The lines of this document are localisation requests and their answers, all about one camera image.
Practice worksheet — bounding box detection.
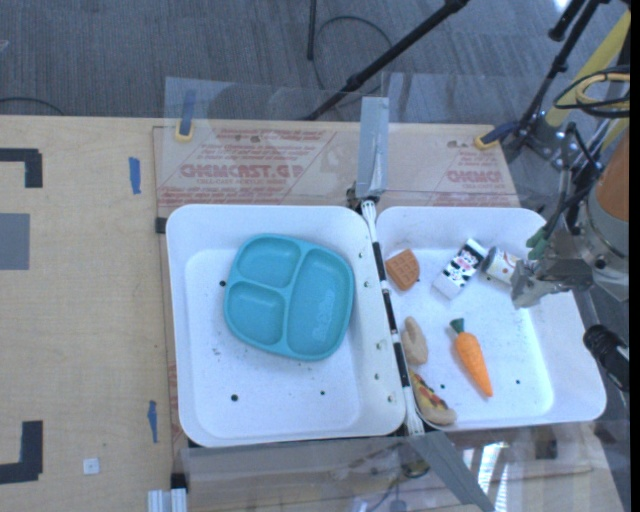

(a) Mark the beige bread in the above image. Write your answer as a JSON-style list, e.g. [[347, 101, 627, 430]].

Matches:
[[400, 315, 430, 367]]

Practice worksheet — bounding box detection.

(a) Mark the brown cardboard board red print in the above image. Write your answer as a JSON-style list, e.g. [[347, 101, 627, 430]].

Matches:
[[151, 123, 597, 482]]

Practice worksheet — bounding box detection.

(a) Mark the pizza slice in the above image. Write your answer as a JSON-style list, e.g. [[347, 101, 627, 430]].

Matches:
[[407, 369, 459, 428]]

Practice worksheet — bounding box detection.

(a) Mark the blue divided plate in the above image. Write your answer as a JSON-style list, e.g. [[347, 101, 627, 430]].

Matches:
[[222, 232, 357, 363]]

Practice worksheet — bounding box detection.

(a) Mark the black cylinder on white bracket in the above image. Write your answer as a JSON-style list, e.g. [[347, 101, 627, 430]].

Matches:
[[582, 323, 630, 394]]

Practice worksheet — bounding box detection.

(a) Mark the black and white thin rod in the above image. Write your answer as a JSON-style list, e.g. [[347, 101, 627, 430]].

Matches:
[[360, 199, 426, 437]]

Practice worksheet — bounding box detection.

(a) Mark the brown waffle biscuit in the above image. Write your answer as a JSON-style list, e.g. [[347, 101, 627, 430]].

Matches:
[[384, 248, 421, 293]]

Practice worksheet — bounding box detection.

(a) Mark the small white can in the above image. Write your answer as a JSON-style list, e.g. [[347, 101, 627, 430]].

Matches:
[[480, 245, 524, 284]]

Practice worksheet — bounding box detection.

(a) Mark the orange carrot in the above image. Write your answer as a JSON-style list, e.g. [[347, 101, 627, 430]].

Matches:
[[448, 317, 495, 400]]

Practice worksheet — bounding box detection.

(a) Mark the black and white milk carton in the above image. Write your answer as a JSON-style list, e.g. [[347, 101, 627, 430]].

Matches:
[[431, 237, 488, 301]]

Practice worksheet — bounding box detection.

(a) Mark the white plastic tray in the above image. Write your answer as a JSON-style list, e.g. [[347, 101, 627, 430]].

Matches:
[[374, 205, 608, 433], [164, 202, 407, 449]]

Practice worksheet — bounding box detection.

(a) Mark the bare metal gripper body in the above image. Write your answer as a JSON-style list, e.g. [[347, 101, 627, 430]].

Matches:
[[535, 233, 630, 303]]

